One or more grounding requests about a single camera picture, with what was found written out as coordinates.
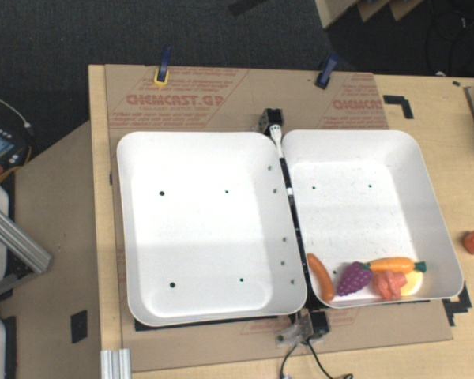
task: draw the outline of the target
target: blue clamp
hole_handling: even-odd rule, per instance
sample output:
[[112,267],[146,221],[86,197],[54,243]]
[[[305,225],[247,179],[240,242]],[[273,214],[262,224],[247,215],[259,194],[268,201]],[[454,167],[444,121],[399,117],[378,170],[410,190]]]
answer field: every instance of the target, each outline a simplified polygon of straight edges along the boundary
[[325,90],[330,81],[330,74],[332,71],[335,69],[335,66],[339,62],[339,55],[335,52],[332,52],[329,54],[329,57],[325,60],[325,63],[323,63],[323,69],[318,75],[318,78],[316,79],[315,84],[319,88],[323,88]]
[[172,47],[164,47],[161,52],[160,67],[156,69],[154,82],[160,86],[164,86],[168,82],[168,61],[171,58]]

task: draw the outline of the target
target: dark floor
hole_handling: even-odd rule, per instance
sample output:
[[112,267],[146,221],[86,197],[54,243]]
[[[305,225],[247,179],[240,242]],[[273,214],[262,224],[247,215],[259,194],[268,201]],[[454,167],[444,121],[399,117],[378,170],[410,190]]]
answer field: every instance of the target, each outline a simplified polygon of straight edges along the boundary
[[[326,30],[314,0],[0,0],[0,98],[36,131],[42,152],[88,119],[89,64],[317,69],[474,77],[474,0],[426,0],[395,21],[351,8]],[[0,105],[0,120],[21,123]]]

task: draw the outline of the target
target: orange sausage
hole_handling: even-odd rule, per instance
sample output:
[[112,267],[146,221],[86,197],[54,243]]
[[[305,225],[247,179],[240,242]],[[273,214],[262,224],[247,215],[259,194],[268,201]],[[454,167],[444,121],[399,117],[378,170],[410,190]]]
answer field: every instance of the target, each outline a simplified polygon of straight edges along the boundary
[[330,302],[335,296],[335,289],[328,271],[326,271],[323,263],[312,253],[307,254],[307,263],[322,289],[322,299],[325,302]]

